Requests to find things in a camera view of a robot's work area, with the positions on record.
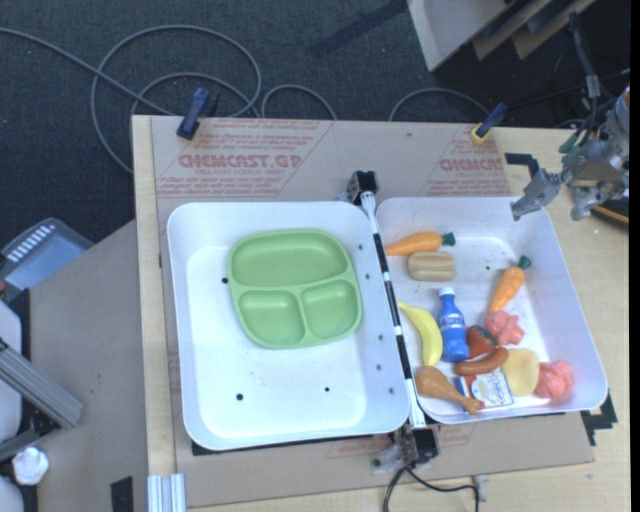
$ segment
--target black floor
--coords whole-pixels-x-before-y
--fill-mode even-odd
[[[619,94],[630,80],[631,1],[599,0],[580,21],[598,76]],[[588,112],[568,30],[523,60],[510,41],[482,62],[465,45],[430,72],[404,0],[3,2],[0,247],[47,217],[94,242],[133,219],[133,182],[123,167],[131,165],[134,99],[104,80],[94,84],[98,67],[137,93],[168,76],[146,97],[176,114],[204,85],[220,92],[216,115],[234,115],[254,97],[260,115],[268,91],[284,84],[311,89],[341,120],[386,121],[400,99],[433,87],[487,109],[506,103],[505,126],[554,127]],[[184,72],[214,78],[172,76]],[[135,112],[158,113],[145,105]],[[330,116],[312,94],[291,89],[271,96],[264,115]],[[404,104],[394,120],[483,116],[458,95],[432,93]]]

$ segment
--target carrot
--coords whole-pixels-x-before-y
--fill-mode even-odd
[[[493,292],[491,302],[489,304],[489,313],[504,308],[507,303],[513,299],[518,290],[522,287],[525,280],[524,271],[531,266],[531,260],[526,256],[521,256],[517,267],[509,267],[504,271],[498,286]]]
[[[441,245],[455,245],[453,233],[440,235],[435,231],[421,231],[385,247],[387,256],[406,256],[418,251],[437,251]]]

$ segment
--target blue bottle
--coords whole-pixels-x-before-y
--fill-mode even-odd
[[[450,286],[440,288],[438,292],[442,301],[442,308],[438,313],[438,325],[442,332],[442,360],[447,363],[457,363],[469,359],[467,346],[467,328],[462,311],[455,303],[455,291]]]

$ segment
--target banana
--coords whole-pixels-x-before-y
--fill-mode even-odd
[[[433,315],[419,306],[409,306],[398,301],[398,307],[403,311],[414,327],[418,330],[422,340],[422,362],[425,366],[435,366],[442,357],[442,333]]]

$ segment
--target hot dog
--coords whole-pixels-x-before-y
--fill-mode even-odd
[[[456,363],[453,370],[458,375],[480,375],[489,373],[499,368],[509,357],[509,350],[504,347],[496,347],[482,359],[460,361]]]

